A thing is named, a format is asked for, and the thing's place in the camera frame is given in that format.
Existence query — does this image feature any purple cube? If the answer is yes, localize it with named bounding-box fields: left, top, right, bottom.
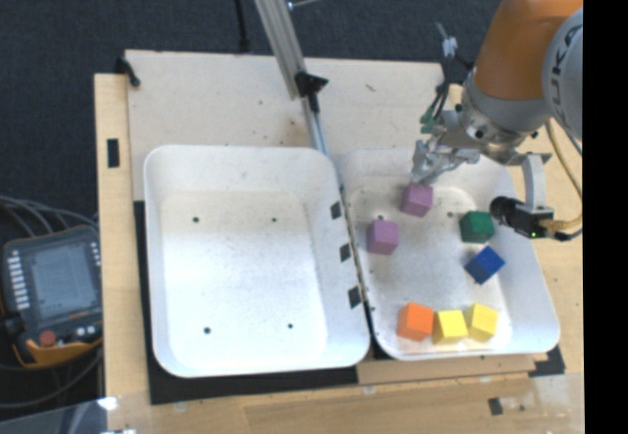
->
left=365, top=218, right=400, bottom=256
left=399, top=183, right=436, bottom=219

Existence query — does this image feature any yellow cube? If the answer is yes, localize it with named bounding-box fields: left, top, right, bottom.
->
left=464, top=301, right=500, bottom=344
left=431, top=308, right=470, bottom=346

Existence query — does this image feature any white plastic tray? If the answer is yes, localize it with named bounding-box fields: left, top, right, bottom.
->
left=142, top=143, right=372, bottom=380
left=335, top=146, right=562, bottom=362

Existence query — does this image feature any blue cube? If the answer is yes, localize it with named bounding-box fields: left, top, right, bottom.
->
left=463, top=244, right=507, bottom=286

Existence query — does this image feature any pale flat board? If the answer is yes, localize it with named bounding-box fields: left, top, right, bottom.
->
left=124, top=48, right=466, bottom=207

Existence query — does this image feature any thin black and white rod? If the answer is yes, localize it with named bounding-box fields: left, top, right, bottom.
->
left=339, top=183, right=378, bottom=321

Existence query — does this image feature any black cylinder on white bracket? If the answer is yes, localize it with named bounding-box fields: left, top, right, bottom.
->
left=489, top=151, right=556, bottom=241

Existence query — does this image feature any green cube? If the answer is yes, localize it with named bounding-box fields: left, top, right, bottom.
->
left=458, top=210, right=497, bottom=244

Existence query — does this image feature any orange cube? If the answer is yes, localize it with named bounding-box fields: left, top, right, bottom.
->
left=395, top=301, right=437, bottom=343

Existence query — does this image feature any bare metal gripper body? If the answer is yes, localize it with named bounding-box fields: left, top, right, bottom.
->
left=433, top=106, right=530, bottom=165

